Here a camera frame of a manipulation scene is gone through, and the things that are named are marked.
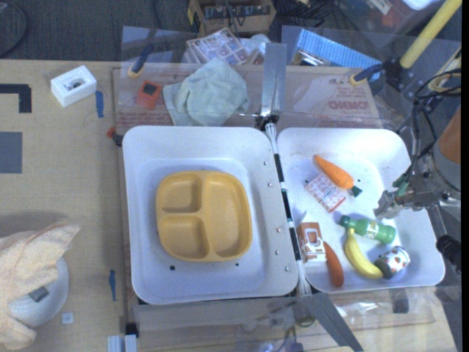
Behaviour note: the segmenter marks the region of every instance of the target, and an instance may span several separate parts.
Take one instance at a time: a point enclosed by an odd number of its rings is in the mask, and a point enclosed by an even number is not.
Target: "wooden table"
[[[105,95],[104,117],[97,115],[94,95],[62,108],[51,93],[50,77],[79,65],[86,65]],[[40,230],[61,220],[81,225],[64,255],[70,272],[67,301],[52,320],[37,328],[35,343],[24,351],[107,351],[108,336],[123,335],[128,308],[120,149],[106,135],[114,126],[112,71],[119,66],[120,63],[112,62],[0,60],[0,83],[28,84],[32,88],[31,113],[18,113],[18,95],[0,94],[0,131],[23,134],[21,173],[0,175],[0,236]],[[110,270],[115,271],[117,278],[116,301],[108,283]],[[434,290],[423,288],[417,296],[428,299],[425,303],[428,314],[420,317],[416,322],[419,324],[372,330],[369,323],[353,326],[365,351],[456,350]],[[63,312],[73,312],[73,323],[62,325]],[[404,320],[406,315],[399,315],[399,322],[392,317],[396,315],[381,318],[375,325],[413,323],[411,319]],[[304,338],[302,331],[298,331],[299,341],[307,351],[321,351],[334,345],[320,326],[315,327],[318,329],[309,329]],[[231,351],[227,346],[197,350]],[[327,351],[351,350],[337,347]]]

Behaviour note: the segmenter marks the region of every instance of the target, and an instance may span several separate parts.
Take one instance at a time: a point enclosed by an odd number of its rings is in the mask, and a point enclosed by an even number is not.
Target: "yellow handle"
[[[414,62],[422,55],[425,48],[432,42],[432,39],[440,32],[446,25],[452,15],[461,6],[462,0],[446,0],[441,8],[435,13],[433,18],[422,30],[417,39],[412,43],[409,49],[400,60],[403,68],[409,69]]]

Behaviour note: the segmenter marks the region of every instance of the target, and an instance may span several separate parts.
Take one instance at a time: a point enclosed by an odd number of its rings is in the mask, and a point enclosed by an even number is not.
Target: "toy bottle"
[[[353,228],[357,235],[373,238],[382,243],[392,243],[396,237],[396,229],[394,227],[369,219],[354,220],[349,216],[342,216],[339,224],[345,228]]]

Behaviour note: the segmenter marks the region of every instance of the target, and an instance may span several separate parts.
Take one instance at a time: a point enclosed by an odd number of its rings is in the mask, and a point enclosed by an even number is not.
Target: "yellow banana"
[[[354,234],[355,231],[353,228],[347,228],[347,240],[345,241],[344,247],[347,259],[350,261],[355,270],[367,278],[382,278],[383,272],[363,255]]]

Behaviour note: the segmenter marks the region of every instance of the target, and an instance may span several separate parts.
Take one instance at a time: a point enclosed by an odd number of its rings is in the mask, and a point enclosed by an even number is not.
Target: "soda can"
[[[380,255],[374,264],[383,272],[385,279],[390,279],[409,266],[410,256],[402,246],[395,246],[389,252]]]

